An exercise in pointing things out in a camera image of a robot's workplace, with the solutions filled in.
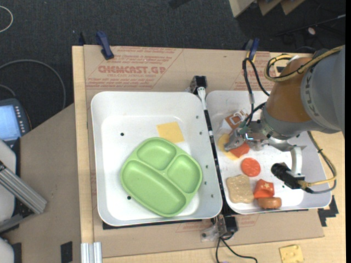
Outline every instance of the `orange food item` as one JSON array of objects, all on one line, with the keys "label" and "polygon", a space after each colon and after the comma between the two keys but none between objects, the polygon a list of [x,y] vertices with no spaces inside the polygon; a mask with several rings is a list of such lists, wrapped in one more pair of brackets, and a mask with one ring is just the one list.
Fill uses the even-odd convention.
[{"label": "orange food item", "polygon": [[274,185],[272,182],[267,182],[260,179],[256,183],[256,187],[253,192],[255,199],[259,198],[272,198],[274,196]]},{"label": "orange food item", "polygon": [[259,175],[261,172],[261,166],[258,161],[254,158],[245,158],[241,162],[241,170],[249,177]]},{"label": "orange food item", "polygon": [[238,148],[231,149],[229,150],[230,153],[235,155],[236,157],[240,158],[242,155],[248,153],[250,150],[250,147],[246,142],[244,142],[242,145],[240,145]]},{"label": "orange food item", "polygon": [[263,209],[274,209],[281,207],[281,198],[260,198],[258,199],[258,205]]}]

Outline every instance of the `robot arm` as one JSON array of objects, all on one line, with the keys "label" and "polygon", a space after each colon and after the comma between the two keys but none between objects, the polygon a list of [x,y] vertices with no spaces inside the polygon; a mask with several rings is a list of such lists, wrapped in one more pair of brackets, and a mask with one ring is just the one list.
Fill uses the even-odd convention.
[{"label": "robot arm", "polygon": [[[270,67],[282,59],[289,60],[287,66],[279,77],[271,78]],[[272,173],[293,189],[309,191],[308,183],[300,175],[298,146],[290,145],[288,139],[311,130],[342,131],[345,136],[345,46],[318,52],[312,58],[283,54],[269,61],[265,76],[275,84],[267,102],[258,106],[262,109],[260,120],[242,122],[224,148],[229,151],[246,142],[256,151],[265,144],[290,151],[293,161],[297,161],[293,168],[274,164]]]}]

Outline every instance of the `yellow cheese piece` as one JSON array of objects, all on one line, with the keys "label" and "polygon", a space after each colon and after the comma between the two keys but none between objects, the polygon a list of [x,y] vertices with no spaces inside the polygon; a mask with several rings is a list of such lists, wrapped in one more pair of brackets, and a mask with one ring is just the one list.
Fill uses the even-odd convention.
[{"label": "yellow cheese piece", "polygon": [[229,198],[233,203],[252,203],[254,200],[250,187],[250,179],[247,175],[241,174],[227,178]]},{"label": "yellow cheese piece", "polygon": [[302,251],[299,245],[289,245],[279,248],[282,263],[301,263],[304,262]]},{"label": "yellow cheese piece", "polygon": [[224,155],[231,159],[231,160],[237,160],[238,157],[235,156],[233,153],[231,152],[227,152],[224,149],[224,144],[227,144],[229,142],[229,134],[223,134],[219,139],[218,139],[218,148],[224,153]]},{"label": "yellow cheese piece", "polygon": [[180,143],[184,141],[182,130],[177,122],[160,124],[156,126],[158,135],[161,138],[167,139],[172,143]]}]

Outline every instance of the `red tomato slice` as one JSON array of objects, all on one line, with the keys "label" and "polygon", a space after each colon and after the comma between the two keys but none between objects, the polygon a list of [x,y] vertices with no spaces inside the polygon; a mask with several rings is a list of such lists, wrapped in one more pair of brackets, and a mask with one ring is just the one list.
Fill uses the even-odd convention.
[{"label": "red tomato slice", "polygon": [[256,187],[253,192],[255,199],[259,198],[271,198],[274,196],[274,185],[272,182],[267,182],[260,179],[256,183]]},{"label": "red tomato slice", "polygon": [[261,172],[261,166],[254,158],[245,158],[241,162],[241,170],[247,176],[254,177]]},{"label": "red tomato slice", "polygon": [[250,147],[246,142],[244,142],[242,145],[240,145],[238,148],[231,149],[229,150],[230,153],[235,155],[235,157],[240,158],[242,155],[248,153],[250,150]]}]

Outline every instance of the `dark carpet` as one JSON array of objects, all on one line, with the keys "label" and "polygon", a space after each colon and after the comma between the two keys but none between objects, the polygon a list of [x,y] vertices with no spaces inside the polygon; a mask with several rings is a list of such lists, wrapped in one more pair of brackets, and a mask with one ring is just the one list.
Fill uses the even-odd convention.
[{"label": "dark carpet", "polygon": [[[0,0],[0,6],[14,17],[0,32],[0,67],[22,59],[49,65],[64,82],[65,106],[73,102],[71,47],[81,33],[87,44],[96,44],[102,30],[111,45],[230,50],[259,38],[259,50],[271,52],[313,52],[346,41],[346,18],[336,18],[346,13],[346,0],[306,0],[289,15],[278,5],[266,16],[253,3],[237,18],[228,0]],[[0,8],[0,30],[9,22]],[[294,31],[314,24],[314,36]],[[0,85],[19,98],[34,128],[63,107],[58,77],[39,63],[0,68]],[[0,100],[9,97],[0,87]]]}]

